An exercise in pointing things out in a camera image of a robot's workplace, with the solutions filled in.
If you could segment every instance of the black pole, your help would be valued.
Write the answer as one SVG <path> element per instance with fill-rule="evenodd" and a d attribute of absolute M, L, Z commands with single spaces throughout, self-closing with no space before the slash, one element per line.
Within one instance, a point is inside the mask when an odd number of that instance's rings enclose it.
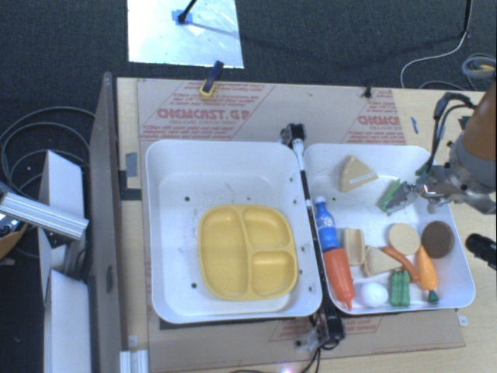
<path fill-rule="evenodd" d="M 178 22 L 179 23 L 185 23 L 186 16 L 188 15 L 190 9 L 195 5 L 197 0 L 192 0 L 188 6 L 185 8 L 185 11 L 183 11 L 181 14 L 178 15 Z"/>
<path fill-rule="evenodd" d="M 467 32 L 467 26 L 469 25 L 469 16 L 471 14 L 471 3 L 472 0 L 466 0 L 466 12 L 464 14 L 463 35 Z"/>

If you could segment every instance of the yellow divided plate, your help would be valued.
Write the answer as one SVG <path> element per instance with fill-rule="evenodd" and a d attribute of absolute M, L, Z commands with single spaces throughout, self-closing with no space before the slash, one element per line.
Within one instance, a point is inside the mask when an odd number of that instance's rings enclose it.
<path fill-rule="evenodd" d="M 285 295 L 297 282 L 290 225 L 271 207 L 226 204 L 200 219 L 198 253 L 203 281 L 224 300 Z"/>

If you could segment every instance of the dark floor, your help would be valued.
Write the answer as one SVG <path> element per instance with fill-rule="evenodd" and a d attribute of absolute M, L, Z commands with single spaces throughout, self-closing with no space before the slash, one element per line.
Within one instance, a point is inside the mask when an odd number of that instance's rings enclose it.
<path fill-rule="evenodd" d="M 235 0 L 245 69 L 223 80 L 400 87 L 408 62 L 453 50 L 460 42 L 466 0 Z M 94 111 L 102 74 L 205 78 L 207 69 L 127 61 L 127 0 L 0 0 L 0 134 L 16 119 L 56 105 Z M 474 0 L 470 38 L 449 57 L 414 64 L 405 85 L 429 80 L 468 88 L 461 64 L 474 53 L 495 56 L 497 0 Z M 478 82 L 484 89 L 486 84 Z M 91 120 L 46 113 L 86 138 Z M 5 138 L 0 136 L 2 145 Z M 9 143 L 14 162 L 38 148 L 84 156 L 66 132 L 30 128 Z M 19 165 L 21 184 L 41 170 L 39 156 Z M 36 184 L 26 188 L 36 196 Z M 19 245 L 36 253 L 36 237 Z M 0 266 L 0 371 L 42 370 L 43 310 L 38 262 L 9 254 Z"/>

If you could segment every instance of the brown round disc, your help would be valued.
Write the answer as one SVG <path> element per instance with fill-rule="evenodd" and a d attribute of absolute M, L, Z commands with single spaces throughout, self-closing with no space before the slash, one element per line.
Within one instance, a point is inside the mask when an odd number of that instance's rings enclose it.
<path fill-rule="evenodd" d="M 431 258 L 442 258 L 454 247 L 454 234 L 445 222 L 430 222 L 422 231 L 421 243 Z"/>

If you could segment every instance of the white ball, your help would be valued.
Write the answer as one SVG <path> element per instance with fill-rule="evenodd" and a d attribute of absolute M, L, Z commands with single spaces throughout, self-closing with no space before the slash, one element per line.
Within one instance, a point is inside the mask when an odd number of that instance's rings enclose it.
<path fill-rule="evenodd" d="M 368 307 L 379 307 L 387 302 L 388 290 L 385 286 L 376 282 L 363 284 L 360 289 L 360 300 Z"/>

